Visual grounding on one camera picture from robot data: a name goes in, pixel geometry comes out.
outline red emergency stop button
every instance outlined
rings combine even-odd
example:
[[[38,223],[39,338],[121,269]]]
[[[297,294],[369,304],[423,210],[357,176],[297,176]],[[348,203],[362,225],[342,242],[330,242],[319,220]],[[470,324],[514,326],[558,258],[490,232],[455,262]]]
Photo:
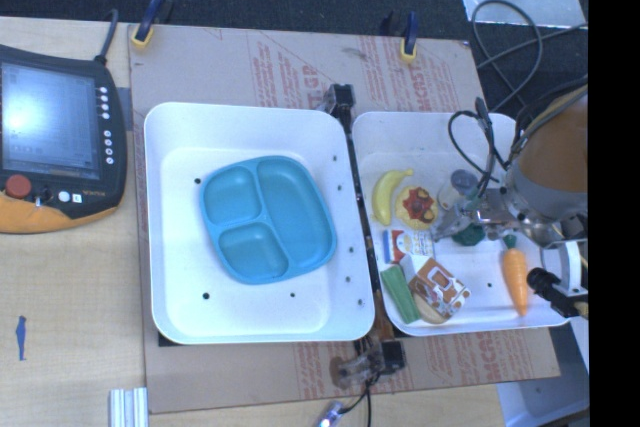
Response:
[[[24,175],[11,175],[4,192],[11,198],[23,199],[31,192],[31,180]]]

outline cardboard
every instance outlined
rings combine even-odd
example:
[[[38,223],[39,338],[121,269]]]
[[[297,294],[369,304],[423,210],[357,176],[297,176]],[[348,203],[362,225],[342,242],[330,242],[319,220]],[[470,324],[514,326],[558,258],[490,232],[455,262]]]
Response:
[[[159,336],[150,308],[143,123],[163,102],[317,108],[334,83],[351,84],[354,117],[371,110],[453,112],[482,96],[468,45],[418,40],[409,65],[401,38],[157,26],[129,44],[144,349],[151,413],[353,396],[329,368],[351,342],[178,346]],[[556,377],[546,328],[401,338],[407,366],[373,393]]]

